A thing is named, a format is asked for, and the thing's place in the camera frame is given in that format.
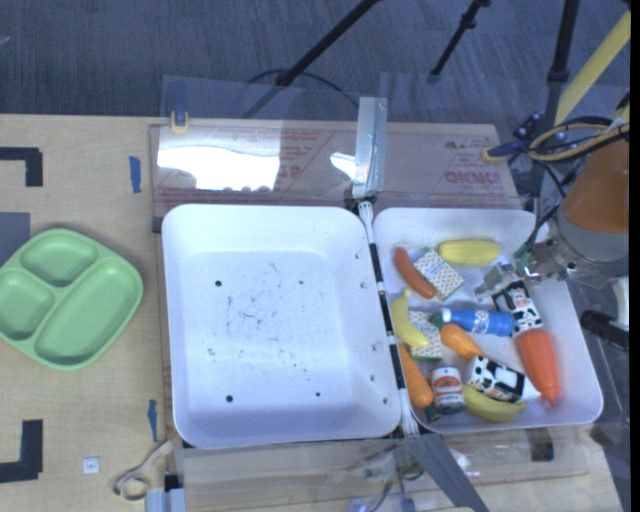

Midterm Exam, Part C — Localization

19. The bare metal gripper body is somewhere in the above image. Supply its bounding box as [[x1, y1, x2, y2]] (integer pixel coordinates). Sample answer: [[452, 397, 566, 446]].
[[517, 240, 630, 290]]

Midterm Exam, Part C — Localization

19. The blue bottle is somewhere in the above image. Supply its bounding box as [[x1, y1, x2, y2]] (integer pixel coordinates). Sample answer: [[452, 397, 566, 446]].
[[440, 306, 516, 338]]

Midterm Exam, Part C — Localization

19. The yellow corn cob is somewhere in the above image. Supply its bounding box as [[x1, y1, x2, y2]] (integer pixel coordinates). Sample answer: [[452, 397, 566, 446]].
[[437, 239, 502, 267]]

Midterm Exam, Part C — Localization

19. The cow print carton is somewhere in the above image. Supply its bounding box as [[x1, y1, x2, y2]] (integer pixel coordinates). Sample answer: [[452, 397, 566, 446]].
[[491, 280, 544, 337], [466, 354, 542, 404]]

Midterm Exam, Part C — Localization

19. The orange carrot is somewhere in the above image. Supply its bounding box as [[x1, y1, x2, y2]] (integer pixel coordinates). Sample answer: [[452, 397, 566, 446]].
[[397, 343, 442, 424], [439, 322, 487, 362]]

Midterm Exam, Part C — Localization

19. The orange sausage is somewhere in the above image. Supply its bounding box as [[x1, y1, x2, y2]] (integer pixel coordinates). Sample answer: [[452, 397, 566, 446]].
[[393, 246, 438, 301]]

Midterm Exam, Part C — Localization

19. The yellow banana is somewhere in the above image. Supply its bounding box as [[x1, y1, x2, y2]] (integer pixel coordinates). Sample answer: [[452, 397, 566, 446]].
[[461, 383, 528, 424], [389, 288, 431, 350]]

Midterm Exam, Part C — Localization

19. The orange squeeze bottle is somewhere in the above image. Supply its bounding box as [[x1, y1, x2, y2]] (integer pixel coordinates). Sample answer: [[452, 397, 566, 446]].
[[515, 329, 562, 408]]

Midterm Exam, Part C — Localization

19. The white plastic tray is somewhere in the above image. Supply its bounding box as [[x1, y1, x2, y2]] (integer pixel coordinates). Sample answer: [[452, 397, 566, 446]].
[[372, 206, 605, 435], [160, 202, 404, 450]]

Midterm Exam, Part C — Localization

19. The thin black and white rod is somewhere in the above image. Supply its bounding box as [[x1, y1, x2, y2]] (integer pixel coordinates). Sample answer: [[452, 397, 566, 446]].
[[356, 198, 420, 437]]

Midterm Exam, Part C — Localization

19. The small orange label can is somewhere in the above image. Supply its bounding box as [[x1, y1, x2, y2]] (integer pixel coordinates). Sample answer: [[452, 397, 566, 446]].
[[429, 365, 467, 415]]

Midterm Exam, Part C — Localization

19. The brown cardboard board red print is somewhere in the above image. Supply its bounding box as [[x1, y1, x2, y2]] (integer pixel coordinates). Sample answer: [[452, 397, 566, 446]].
[[149, 122, 592, 487]]

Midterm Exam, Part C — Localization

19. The green divided plate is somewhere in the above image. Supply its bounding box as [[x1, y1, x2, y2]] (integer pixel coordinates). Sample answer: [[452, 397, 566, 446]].
[[0, 228, 145, 372]]

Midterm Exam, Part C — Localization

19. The black cylinder on white bracket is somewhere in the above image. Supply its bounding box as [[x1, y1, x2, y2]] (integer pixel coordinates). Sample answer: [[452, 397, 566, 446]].
[[579, 276, 630, 352]]

